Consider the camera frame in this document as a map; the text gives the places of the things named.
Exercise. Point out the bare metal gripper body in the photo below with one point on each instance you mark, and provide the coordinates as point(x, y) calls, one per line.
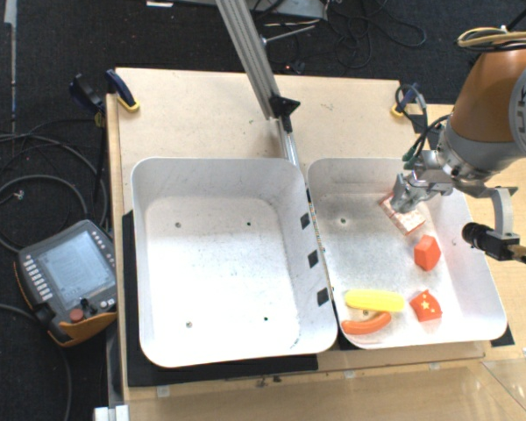
point(431, 173)

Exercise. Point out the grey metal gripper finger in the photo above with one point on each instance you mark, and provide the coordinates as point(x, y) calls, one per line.
point(414, 202)
point(399, 195)

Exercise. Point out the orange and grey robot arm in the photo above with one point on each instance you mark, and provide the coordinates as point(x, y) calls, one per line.
point(486, 103)

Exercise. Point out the red and white carton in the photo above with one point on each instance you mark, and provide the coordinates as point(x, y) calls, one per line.
point(407, 223)

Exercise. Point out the orange-red block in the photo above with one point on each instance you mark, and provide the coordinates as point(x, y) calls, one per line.
point(427, 253)

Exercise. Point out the white plastic tray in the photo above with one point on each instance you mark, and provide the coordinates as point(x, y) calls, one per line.
point(219, 270)
point(368, 252)

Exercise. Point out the red slice with yellow stars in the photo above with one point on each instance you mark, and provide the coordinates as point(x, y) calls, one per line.
point(426, 307)

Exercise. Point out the yellow corn cob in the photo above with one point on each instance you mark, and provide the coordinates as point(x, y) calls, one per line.
point(374, 301)

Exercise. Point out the orange sausage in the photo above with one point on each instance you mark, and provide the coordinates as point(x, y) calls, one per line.
point(366, 325)

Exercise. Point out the pale wood board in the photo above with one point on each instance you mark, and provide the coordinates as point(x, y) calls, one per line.
point(201, 116)

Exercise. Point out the black cylinder on white bracket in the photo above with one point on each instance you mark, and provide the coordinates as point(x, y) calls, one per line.
point(491, 237)

